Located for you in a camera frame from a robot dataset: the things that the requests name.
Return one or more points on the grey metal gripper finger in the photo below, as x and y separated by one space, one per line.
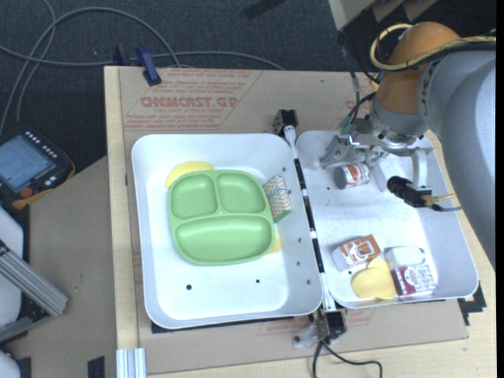
334 154
376 167

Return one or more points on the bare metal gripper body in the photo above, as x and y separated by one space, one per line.
372 138

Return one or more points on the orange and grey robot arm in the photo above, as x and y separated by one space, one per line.
460 93

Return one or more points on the orange and white small can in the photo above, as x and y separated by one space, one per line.
356 173

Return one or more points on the white plastic tray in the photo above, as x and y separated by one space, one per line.
374 219
220 290

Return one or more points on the thin black and white rod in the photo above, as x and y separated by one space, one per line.
308 207

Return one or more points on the orange patterned carton green side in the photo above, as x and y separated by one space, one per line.
279 197

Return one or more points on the orange and white carton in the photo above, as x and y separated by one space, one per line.
356 252

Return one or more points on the yellow flat round piece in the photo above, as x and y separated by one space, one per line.
185 168
276 243

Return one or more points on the brown cardboard board red print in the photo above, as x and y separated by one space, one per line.
236 93

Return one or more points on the red and white packet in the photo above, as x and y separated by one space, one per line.
415 281

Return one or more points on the green divided plate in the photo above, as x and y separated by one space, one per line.
220 230

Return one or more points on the black cylinder on white bracket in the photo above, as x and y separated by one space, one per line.
409 193

